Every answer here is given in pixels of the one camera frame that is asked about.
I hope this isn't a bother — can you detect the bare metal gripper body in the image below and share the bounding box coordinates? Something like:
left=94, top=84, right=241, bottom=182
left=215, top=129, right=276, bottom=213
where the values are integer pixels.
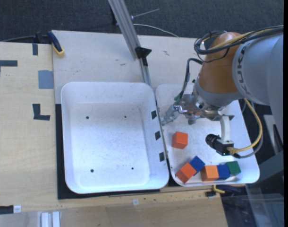
left=173, top=94, right=235, bottom=122

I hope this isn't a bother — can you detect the orange cube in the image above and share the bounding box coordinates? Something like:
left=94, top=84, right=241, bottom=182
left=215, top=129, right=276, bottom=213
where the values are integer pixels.
left=175, top=162, right=197, bottom=184
left=200, top=165, right=220, bottom=182
left=171, top=131, right=189, bottom=150

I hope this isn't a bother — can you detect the white plastic tray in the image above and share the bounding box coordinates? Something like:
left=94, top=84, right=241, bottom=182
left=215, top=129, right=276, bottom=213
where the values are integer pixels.
left=155, top=83, right=261, bottom=187
left=60, top=81, right=170, bottom=195

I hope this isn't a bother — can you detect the blue cube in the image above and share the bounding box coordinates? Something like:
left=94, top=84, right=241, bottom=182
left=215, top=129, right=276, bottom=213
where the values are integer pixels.
left=189, top=155, right=206, bottom=173
left=217, top=164, right=231, bottom=180

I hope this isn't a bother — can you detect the green cube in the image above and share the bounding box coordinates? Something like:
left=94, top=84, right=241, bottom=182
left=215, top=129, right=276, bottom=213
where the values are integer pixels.
left=226, top=160, right=242, bottom=175

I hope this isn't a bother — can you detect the black cylinder on white bracket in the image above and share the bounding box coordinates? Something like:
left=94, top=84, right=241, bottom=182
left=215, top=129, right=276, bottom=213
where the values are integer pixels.
left=205, top=115, right=235, bottom=157

